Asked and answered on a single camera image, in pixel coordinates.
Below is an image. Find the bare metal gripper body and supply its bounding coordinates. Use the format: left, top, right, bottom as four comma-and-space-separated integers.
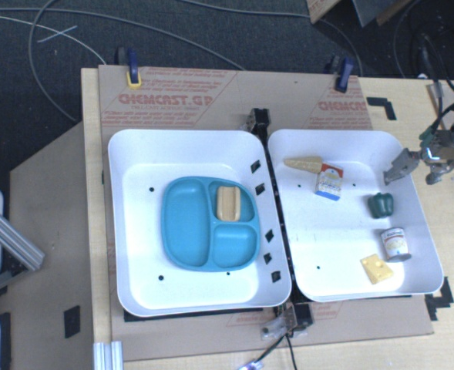
419, 108, 454, 169

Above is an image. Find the green toy bell pepper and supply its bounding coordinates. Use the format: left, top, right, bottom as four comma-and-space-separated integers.
367, 192, 395, 220

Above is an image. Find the red white blue carton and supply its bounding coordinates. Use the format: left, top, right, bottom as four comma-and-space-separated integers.
314, 163, 345, 202

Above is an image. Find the small white can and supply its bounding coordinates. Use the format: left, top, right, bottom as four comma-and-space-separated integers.
380, 227, 412, 263

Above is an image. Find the yellow toy corn cob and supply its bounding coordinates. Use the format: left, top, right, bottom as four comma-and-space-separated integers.
283, 155, 324, 173

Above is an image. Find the white plastic tray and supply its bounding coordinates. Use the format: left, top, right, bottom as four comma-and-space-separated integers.
267, 128, 445, 303
107, 128, 292, 318

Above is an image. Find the yellow toy cheese wedge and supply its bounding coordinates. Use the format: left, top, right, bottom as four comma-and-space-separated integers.
359, 253, 395, 285

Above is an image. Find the thin black rod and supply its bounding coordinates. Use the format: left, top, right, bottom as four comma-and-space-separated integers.
259, 127, 299, 310

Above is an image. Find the tan toy bread bun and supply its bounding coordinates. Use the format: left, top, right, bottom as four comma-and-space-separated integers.
215, 185, 242, 222

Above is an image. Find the brown cardboard board red print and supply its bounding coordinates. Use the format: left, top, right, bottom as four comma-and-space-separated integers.
97, 64, 435, 363

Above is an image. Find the blue divided plate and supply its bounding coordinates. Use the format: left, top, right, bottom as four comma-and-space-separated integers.
160, 176, 261, 273

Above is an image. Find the black block with thin wires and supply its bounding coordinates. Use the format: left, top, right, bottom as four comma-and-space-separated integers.
247, 107, 271, 135
284, 302, 314, 338

